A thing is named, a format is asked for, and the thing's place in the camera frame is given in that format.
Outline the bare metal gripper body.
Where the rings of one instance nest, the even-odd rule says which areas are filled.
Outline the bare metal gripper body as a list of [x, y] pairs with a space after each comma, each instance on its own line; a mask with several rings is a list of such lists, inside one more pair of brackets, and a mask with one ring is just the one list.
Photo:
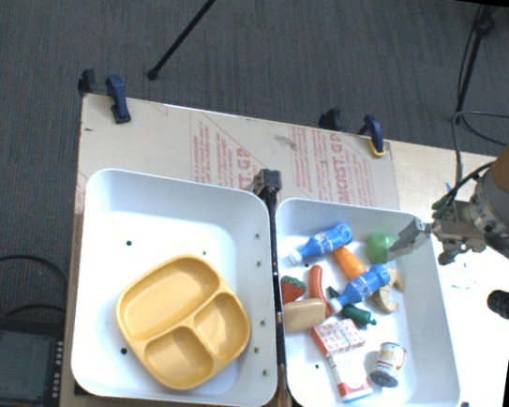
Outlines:
[[482, 215], [474, 217], [472, 212], [475, 210], [467, 202], [437, 204], [430, 230], [442, 244], [442, 253], [438, 256], [440, 265], [452, 263], [462, 253], [480, 253], [486, 248], [494, 249], [509, 260], [509, 234], [500, 229], [491, 215], [485, 222]]

